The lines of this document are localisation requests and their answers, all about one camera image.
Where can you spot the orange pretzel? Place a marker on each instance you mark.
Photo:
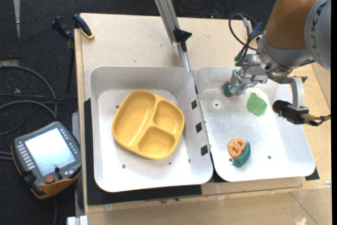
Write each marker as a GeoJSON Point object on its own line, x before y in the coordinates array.
{"type": "Point", "coordinates": [236, 148]}

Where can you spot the white plastic tray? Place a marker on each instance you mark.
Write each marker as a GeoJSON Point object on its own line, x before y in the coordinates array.
{"type": "Point", "coordinates": [147, 174]}
{"type": "Point", "coordinates": [284, 145]}

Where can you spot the pale wood board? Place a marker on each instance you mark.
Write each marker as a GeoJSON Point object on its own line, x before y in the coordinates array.
{"type": "Point", "coordinates": [126, 42]}

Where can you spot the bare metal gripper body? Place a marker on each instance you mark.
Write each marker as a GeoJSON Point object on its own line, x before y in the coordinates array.
{"type": "Point", "coordinates": [251, 68]}

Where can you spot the green and orange toy vegetable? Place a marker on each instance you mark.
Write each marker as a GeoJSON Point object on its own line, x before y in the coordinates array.
{"type": "Point", "coordinates": [226, 89]}

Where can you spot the black cylinder on white bracket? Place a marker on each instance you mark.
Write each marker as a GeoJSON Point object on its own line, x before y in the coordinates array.
{"type": "Point", "coordinates": [296, 113]}

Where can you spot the yellow divided plate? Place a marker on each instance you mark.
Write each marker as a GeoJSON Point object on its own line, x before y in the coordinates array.
{"type": "Point", "coordinates": [147, 123]}

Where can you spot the green lettuce leaf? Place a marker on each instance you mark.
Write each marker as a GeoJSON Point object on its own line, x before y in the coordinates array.
{"type": "Point", "coordinates": [256, 105]}

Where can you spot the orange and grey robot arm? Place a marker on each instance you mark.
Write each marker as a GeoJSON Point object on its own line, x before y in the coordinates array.
{"type": "Point", "coordinates": [289, 15]}

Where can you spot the dark green pepper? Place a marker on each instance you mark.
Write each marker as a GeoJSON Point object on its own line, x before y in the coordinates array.
{"type": "Point", "coordinates": [244, 158]}

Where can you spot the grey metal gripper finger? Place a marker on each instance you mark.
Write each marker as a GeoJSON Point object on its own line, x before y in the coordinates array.
{"type": "Point", "coordinates": [241, 88]}
{"type": "Point", "coordinates": [233, 80]}

